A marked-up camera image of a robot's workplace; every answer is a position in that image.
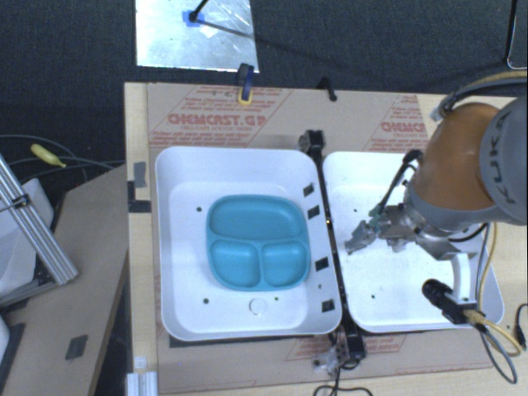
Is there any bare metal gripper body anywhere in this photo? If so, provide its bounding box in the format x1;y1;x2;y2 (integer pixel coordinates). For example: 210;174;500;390
376;204;464;262

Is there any thin black rod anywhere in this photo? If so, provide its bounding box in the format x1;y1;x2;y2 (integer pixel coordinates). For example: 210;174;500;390
309;146;356;338

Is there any white plastic tray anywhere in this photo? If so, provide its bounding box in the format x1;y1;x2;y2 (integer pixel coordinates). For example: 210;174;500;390
322;150;506;334
154;145;345;342

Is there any blue divided plate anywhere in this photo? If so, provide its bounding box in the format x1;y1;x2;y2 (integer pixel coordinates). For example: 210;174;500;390
205;194;312;293

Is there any brown cardboard board red print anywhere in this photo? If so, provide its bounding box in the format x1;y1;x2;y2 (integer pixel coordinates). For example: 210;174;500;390
145;82;517;396

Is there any yellow banana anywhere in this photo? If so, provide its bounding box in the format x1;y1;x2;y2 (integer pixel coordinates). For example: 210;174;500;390
30;143;68;169

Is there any black cylinder on white bracket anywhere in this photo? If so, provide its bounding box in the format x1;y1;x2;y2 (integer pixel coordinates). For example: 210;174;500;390
421;252;486;326

